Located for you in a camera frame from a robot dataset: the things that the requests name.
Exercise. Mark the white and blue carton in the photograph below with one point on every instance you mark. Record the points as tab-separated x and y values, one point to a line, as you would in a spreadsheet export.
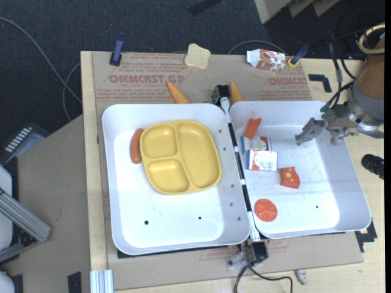
262	160
256	143

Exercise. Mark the orange block with yellow stars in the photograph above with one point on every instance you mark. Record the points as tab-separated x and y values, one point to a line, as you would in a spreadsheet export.
289	178

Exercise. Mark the brown cardboard board, red print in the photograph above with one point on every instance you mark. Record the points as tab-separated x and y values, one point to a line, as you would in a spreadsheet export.
146	81

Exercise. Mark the orange and white carton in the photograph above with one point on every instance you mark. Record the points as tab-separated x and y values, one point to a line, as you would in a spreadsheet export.
267	60

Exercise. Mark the orange wedge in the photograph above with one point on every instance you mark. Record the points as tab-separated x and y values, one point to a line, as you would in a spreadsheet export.
252	128

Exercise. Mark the orange carrot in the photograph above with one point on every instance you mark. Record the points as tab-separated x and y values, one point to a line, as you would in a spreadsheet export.
236	92
178	95

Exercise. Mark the white plastic tray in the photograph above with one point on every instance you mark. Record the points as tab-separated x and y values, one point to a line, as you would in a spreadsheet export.
317	194
171	218

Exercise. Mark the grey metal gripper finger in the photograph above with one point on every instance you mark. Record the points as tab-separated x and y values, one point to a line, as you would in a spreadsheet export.
337	137
308	131

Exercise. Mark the thin black and white rod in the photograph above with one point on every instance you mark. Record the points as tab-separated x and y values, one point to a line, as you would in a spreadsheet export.
234	139

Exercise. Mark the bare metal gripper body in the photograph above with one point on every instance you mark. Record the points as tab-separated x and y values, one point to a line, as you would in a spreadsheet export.
342	122

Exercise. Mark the beige bread slice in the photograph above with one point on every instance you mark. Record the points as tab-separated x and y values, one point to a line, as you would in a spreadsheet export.
197	56

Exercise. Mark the orange round slice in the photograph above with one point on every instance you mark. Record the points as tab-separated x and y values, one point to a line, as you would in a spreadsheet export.
266	210

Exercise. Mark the orange sausage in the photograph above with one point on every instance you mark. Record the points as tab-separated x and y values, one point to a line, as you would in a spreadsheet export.
135	146

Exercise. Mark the yellow divided plate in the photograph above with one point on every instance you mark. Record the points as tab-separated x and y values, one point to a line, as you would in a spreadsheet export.
195	154

